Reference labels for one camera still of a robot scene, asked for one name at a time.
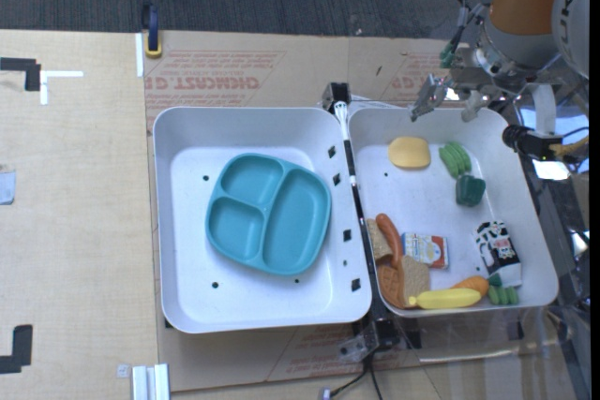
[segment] toy carrot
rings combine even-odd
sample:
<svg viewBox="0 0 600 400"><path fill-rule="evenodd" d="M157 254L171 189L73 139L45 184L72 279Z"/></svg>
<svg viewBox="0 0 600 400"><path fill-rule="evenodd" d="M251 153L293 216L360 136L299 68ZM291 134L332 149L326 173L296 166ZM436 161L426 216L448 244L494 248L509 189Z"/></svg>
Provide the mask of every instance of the toy carrot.
<svg viewBox="0 0 600 400"><path fill-rule="evenodd" d="M481 275L473 275L453 285L451 289L473 289L481 293L482 297L485 297L488 293L489 282Z"/></svg>

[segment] blue divided plate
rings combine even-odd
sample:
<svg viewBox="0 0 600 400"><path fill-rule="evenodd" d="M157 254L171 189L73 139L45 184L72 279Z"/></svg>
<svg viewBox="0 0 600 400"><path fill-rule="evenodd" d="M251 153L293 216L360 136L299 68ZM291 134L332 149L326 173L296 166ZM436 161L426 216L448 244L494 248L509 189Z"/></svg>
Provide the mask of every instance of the blue divided plate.
<svg viewBox="0 0 600 400"><path fill-rule="evenodd" d="M221 254L269 274L294 275L317 258L331 194L314 172L273 156L242 154L217 179L206 235Z"/></svg>

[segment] white tray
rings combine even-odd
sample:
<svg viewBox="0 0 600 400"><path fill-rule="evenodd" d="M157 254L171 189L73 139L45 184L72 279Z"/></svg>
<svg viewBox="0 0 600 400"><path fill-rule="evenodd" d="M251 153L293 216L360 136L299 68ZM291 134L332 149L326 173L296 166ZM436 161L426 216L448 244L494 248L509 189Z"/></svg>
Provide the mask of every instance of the white tray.
<svg viewBox="0 0 600 400"><path fill-rule="evenodd" d="M459 109L437 109L412 122L406 109L363 108L350 117L349 130L366 217L386 213L399 233L440 235L448 239L449 267L429 269L433 289L449 288L470 275L488 273L474 244L473 231L482 222L502 220L521 261L519 304L550 304L558 294L558 278L539 224L518 155L504 145L507 123L496 112L481 110L468 123ZM431 164L423 170L403 170L388 159L387 145L399 136L422 137L429 142ZM438 148L449 141L461 143L472 159L472 175L486 181L486 192L475 207L458 205L456 180L440 160ZM465 311L512 308L484 298L468 309L402 310L402 317L445 315Z"/></svg>
<svg viewBox="0 0 600 400"><path fill-rule="evenodd" d="M177 107L155 121L154 149L162 309L173 327L209 333L348 323L366 314L367 262L333 115L317 108ZM329 186L327 235L301 274L257 271L219 254L206 238L215 182L244 153L301 165Z"/></svg>

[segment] toy bread slice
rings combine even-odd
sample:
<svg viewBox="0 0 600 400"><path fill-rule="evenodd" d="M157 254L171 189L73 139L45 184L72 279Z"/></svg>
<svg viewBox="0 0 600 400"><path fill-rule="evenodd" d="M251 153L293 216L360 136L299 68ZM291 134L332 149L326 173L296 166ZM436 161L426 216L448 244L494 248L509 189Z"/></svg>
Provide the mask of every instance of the toy bread slice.
<svg viewBox="0 0 600 400"><path fill-rule="evenodd" d="M368 236L371 239L371 246L373 247L373 258L375 263L389 262L394 252L390 247L389 243L385 240L382 231L377 226L377 221L374 218L367 219Z"/></svg>
<svg viewBox="0 0 600 400"><path fill-rule="evenodd" d="M398 270L389 265L377 267L377 281L383 298L396 308L404 308L400 301L400 278Z"/></svg>
<svg viewBox="0 0 600 400"><path fill-rule="evenodd" d="M424 291L431 290L429 268L425 263L405 255L397 267L400 281L400 303L403 308L415 308L410 304L411 297L417 297Z"/></svg>

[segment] toy banana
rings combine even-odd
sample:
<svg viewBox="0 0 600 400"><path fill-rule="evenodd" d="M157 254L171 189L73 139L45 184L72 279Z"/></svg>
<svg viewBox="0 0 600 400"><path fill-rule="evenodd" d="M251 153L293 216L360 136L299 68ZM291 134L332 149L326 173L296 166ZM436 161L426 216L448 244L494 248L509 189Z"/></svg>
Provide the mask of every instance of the toy banana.
<svg viewBox="0 0 600 400"><path fill-rule="evenodd" d="M481 293L474 289L439 289L419 293L409 297L410 305L421 308L459 308L470 306L481 300Z"/></svg>

